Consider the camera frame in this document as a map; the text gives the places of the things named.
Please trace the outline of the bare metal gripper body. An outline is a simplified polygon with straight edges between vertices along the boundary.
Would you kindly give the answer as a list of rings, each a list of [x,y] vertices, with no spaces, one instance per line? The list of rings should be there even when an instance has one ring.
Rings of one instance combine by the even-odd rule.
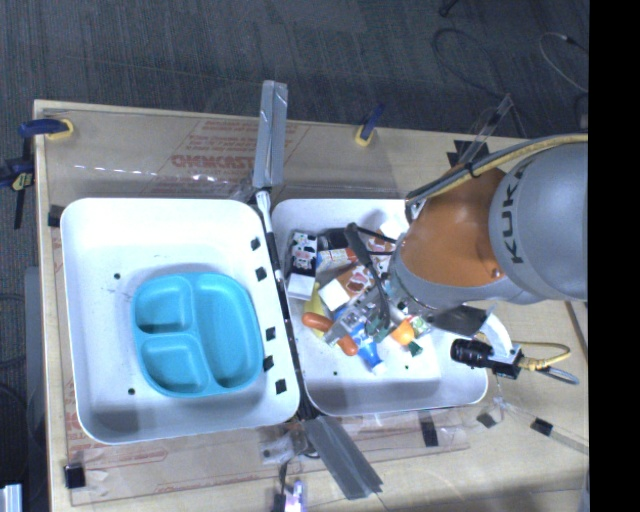
[[[414,341],[432,330],[427,316],[431,310],[424,309],[412,298],[389,296],[377,288],[367,290],[353,303],[365,313],[365,333],[374,342],[380,343],[402,323],[408,325],[409,341]]]

